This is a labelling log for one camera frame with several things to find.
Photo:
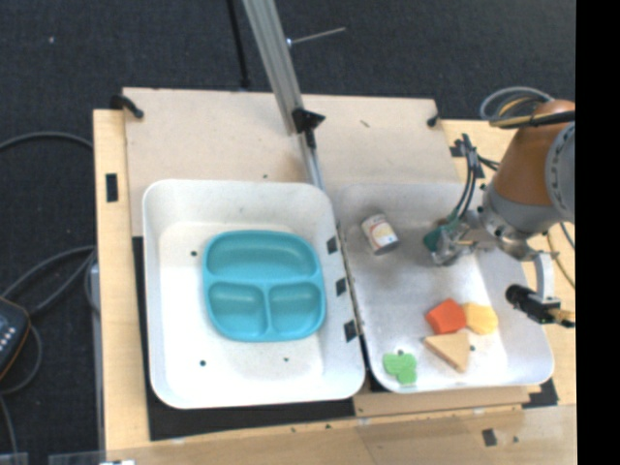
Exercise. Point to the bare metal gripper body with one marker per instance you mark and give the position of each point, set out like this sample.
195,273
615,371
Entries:
504,240

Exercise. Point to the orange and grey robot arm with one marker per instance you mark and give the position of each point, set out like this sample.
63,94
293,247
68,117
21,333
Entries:
525,172

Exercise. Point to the yellow toy food piece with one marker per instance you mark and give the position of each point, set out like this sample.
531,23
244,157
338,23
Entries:
482,319

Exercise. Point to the orange toy food piece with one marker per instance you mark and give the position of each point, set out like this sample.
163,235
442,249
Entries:
445,317

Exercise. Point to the white plastic tray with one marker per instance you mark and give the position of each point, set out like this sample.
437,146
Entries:
402,288
184,356

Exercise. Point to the tan triangular toy slice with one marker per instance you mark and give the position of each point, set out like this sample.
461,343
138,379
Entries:
453,349

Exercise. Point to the small white and yellow can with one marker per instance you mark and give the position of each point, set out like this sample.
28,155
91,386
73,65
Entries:
381,234

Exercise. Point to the green toy food piece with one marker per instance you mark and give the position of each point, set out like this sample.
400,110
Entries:
399,366

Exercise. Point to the blue divided plate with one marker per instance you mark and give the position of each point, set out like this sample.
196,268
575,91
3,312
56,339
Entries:
264,284

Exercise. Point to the pale wood board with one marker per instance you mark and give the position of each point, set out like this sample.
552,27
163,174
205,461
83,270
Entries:
218,138

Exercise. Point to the black cylinder on white bracket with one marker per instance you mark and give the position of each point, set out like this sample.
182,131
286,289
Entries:
530,300

